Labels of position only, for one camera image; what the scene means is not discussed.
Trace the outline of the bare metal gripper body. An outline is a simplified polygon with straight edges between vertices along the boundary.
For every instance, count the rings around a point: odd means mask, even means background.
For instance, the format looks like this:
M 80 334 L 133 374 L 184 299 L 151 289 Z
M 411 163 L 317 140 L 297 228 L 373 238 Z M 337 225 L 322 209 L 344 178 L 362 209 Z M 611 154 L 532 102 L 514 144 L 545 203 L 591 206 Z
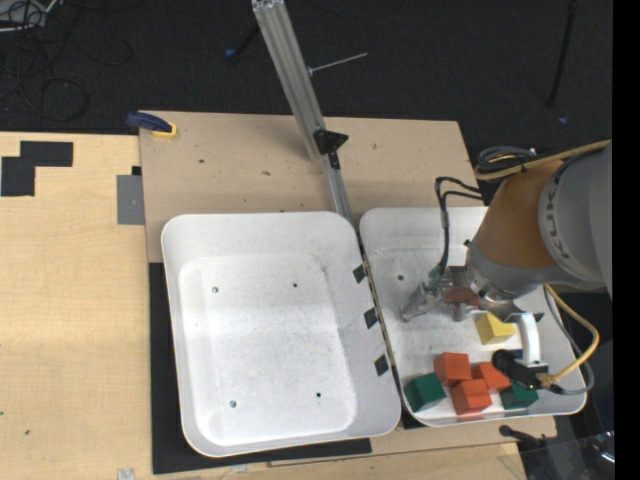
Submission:
M 465 303 L 472 309 L 493 315 L 518 315 L 521 309 L 515 304 L 517 294 L 491 285 L 475 270 L 465 266 L 448 266 L 437 284 L 438 299 L 449 306 Z

